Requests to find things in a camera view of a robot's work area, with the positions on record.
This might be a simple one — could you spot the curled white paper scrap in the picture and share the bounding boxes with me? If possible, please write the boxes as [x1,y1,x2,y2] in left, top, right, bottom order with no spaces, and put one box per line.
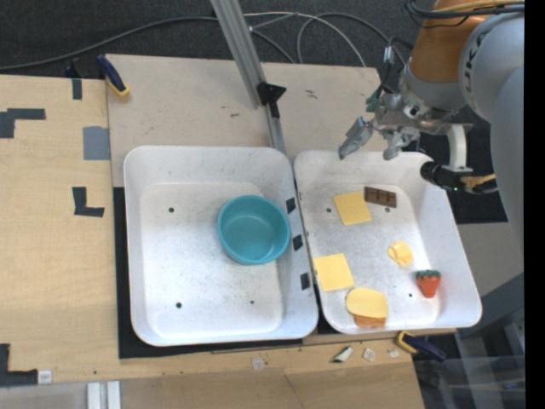
[330,345,355,364]

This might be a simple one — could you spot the black cylinder on white bracket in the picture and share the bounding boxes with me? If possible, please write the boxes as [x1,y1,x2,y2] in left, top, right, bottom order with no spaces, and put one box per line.
[419,124,476,193]

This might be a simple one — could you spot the brown chocolate bar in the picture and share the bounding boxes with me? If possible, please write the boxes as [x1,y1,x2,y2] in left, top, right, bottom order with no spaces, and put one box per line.
[363,186,399,210]

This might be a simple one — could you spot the red strawberry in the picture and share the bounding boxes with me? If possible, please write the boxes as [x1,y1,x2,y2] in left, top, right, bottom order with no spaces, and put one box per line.
[415,268,443,300]

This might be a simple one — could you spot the teal bowl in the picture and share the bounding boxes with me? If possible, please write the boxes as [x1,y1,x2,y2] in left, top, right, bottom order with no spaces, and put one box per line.
[216,194,292,267]

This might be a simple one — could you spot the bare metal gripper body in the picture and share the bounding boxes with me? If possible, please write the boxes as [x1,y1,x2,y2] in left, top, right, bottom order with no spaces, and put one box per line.
[373,93,474,141]

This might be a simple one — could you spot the rounded yellow cheese slice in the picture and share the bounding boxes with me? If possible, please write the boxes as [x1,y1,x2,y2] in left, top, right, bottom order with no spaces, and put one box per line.
[344,286,390,319]

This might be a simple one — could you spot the white plastic tray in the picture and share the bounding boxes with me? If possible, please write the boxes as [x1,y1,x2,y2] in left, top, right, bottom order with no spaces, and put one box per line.
[123,144,320,348]
[293,148,484,337]

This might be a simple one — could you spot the pale wood board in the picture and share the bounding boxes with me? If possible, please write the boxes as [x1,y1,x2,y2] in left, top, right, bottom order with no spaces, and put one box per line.
[104,53,459,360]

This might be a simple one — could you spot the yellow butter piece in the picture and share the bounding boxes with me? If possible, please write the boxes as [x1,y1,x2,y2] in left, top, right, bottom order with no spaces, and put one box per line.
[387,239,415,268]

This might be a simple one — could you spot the orange bread slice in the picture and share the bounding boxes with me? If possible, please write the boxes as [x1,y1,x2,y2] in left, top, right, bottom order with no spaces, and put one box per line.
[353,312,388,329]

